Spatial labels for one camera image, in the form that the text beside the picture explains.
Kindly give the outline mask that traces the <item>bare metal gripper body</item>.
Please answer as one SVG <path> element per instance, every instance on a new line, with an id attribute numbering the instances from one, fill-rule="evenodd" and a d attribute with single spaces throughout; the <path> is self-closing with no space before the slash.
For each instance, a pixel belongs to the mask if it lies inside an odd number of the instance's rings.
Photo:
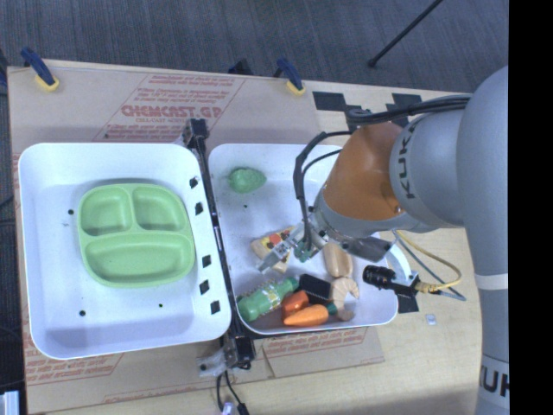
<path id="1" fill-rule="evenodd" d="M 281 258 L 291 252 L 300 262 L 306 262 L 331 243 L 345 253 L 370 261 L 379 261 L 392 248 L 388 240 L 373 235 L 356 239 L 338 234 L 331 227 L 309 218 L 294 227 L 289 237 L 278 244 L 278 256 Z"/>

